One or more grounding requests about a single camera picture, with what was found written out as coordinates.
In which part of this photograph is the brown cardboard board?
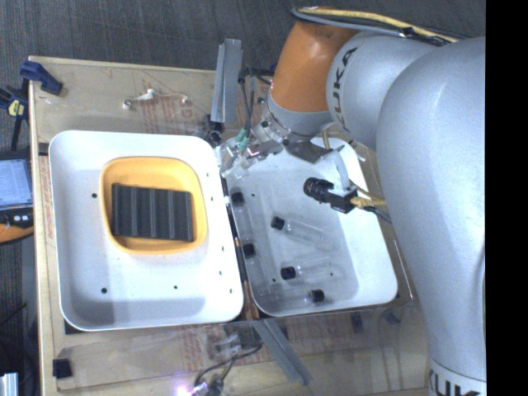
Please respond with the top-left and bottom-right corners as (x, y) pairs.
(27, 54), (430, 396)

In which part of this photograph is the clear plastic bottle black cap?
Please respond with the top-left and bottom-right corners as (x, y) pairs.
(280, 257), (337, 282)
(241, 243), (271, 295)
(270, 215), (327, 248)
(229, 191), (255, 243)
(267, 288), (326, 307)

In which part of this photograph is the black block with thin wires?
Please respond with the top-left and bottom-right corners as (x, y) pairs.
(205, 128), (226, 149)

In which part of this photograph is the white plastic tray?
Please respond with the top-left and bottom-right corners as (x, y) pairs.
(48, 129), (245, 332)
(220, 136), (399, 318)

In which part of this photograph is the black cylinder on white bracket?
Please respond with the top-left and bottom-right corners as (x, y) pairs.
(303, 146), (360, 215)

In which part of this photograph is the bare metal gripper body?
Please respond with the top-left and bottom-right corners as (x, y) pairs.
(235, 118), (290, 161)

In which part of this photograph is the black ribbed block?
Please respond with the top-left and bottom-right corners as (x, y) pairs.
(111, 182), (196, 243)

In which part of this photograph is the orange square bowl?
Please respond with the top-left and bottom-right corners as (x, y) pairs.
(100, 156), (209, 257)

